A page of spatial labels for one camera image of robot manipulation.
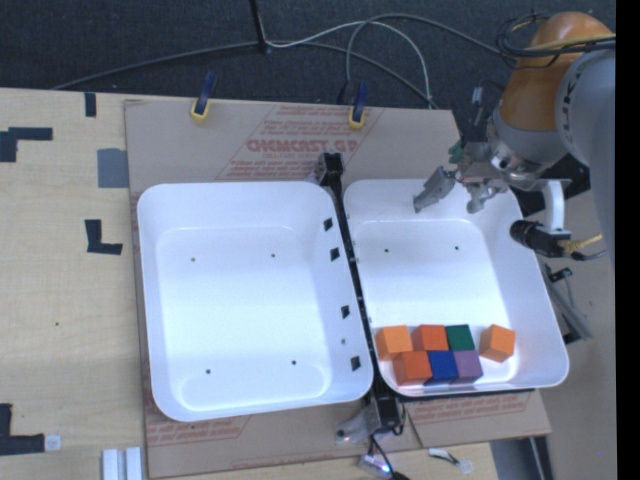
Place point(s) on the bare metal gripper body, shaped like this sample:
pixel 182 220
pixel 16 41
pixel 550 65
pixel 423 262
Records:
pixel 492 170

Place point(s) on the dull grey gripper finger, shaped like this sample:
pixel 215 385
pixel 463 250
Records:
pixel 479 197
pixel 434 188

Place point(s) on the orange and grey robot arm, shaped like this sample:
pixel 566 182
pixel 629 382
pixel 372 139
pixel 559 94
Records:
pixel 545 93

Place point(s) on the white plastic tray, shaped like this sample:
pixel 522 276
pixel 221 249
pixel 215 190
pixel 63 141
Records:
pixel 240 298
pixel 450 278

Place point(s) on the green cube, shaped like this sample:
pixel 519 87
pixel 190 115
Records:
pixel 460 337

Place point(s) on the orange cube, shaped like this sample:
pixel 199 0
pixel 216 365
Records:
pixel 496 343
pixel 393 340
pixel 412 367
pixel 431 337

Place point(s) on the brown cardboard board red print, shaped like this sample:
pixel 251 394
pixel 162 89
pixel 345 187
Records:
pixel 280 153

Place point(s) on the purple cube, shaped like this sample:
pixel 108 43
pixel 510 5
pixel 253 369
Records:
pixel 468 364

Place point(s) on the blue cube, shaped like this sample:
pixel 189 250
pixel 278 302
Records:
pixel 441 365

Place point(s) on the black cylinder on white bracket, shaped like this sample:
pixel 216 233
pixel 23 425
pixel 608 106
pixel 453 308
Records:
pixel 545 228

